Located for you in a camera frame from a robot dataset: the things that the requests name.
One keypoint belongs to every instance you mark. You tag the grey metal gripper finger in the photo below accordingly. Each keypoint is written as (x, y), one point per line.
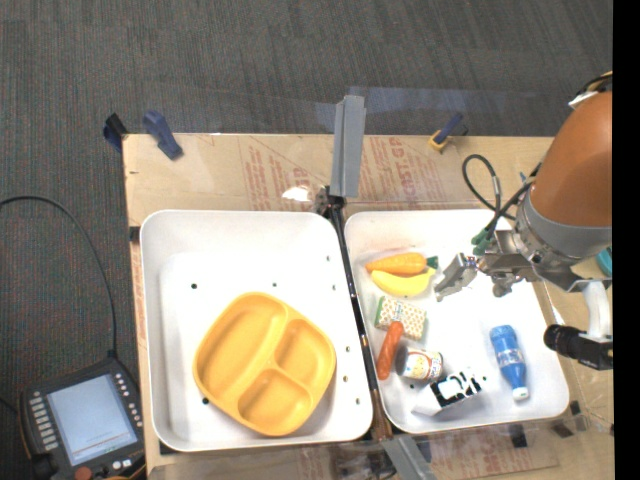
(456, 274)
(504, 285)

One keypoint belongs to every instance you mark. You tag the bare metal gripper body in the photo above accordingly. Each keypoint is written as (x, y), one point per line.
(507, 258)

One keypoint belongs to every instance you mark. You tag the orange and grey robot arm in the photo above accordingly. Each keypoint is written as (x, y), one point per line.
(575, 168)

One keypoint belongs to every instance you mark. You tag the white plastic tray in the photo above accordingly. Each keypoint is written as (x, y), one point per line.
(240, 248)
(460, 328)

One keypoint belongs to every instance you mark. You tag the yellow banana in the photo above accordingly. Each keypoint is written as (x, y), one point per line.
(402, 283)

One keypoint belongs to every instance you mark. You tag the orange carrot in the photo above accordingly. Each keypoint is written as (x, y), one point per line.
(395, 263)

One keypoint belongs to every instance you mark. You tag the green and white patterned packet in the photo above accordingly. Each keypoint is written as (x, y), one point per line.
(402, 315)

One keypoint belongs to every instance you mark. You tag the blue bottle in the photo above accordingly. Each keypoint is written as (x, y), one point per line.
(509, 358)

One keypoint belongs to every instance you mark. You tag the small white and yellow can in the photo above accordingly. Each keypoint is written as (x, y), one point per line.
(422, 364)

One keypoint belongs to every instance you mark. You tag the orange sausage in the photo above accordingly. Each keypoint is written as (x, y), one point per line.
(389, 350)

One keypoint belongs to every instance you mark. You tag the black and white carton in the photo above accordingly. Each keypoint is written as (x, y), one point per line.
(452, 393)

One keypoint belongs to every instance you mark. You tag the yellow divided plate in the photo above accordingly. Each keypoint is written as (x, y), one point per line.
(260, 358)

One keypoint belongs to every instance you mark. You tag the brown cardboard board red print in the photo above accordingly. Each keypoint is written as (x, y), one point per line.
(210, 173)

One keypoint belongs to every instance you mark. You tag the black cylinder on white bracket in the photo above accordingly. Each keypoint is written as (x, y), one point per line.
(575, 344)

